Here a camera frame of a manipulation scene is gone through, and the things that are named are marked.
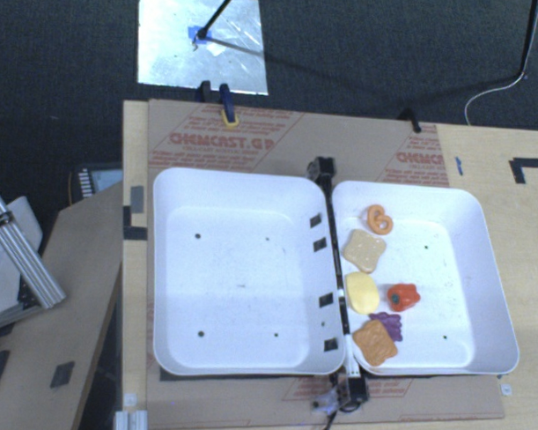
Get white plastic tray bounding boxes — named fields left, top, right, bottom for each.
left=145, top=166, right=353, bottom=382
left=323, top=179, right=527, bottom=382

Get brown cardboard board red print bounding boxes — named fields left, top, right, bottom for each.
left=136, top=98, right=517, bottom=430

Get thin black and white rod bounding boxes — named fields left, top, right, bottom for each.
left=316, top=174, right=357, bottom=337

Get pale bread slice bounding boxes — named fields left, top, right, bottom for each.
left=341, top=228, right=388, bottom=276

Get orange pretzel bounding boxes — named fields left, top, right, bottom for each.
left=365, top=204, right=394, bottom=237

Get yellow potato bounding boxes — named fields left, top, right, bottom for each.
left=343, top=271, right=381, bottom=315

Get red bell pepper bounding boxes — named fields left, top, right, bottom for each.
left=386, top=282, right=422, bottom=314

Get purple grapes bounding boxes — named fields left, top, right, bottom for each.
left=368, top=311, right=405, bottom=343

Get orange toast slice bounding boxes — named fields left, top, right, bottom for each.
left=350, top=318, right=400, bottom=368

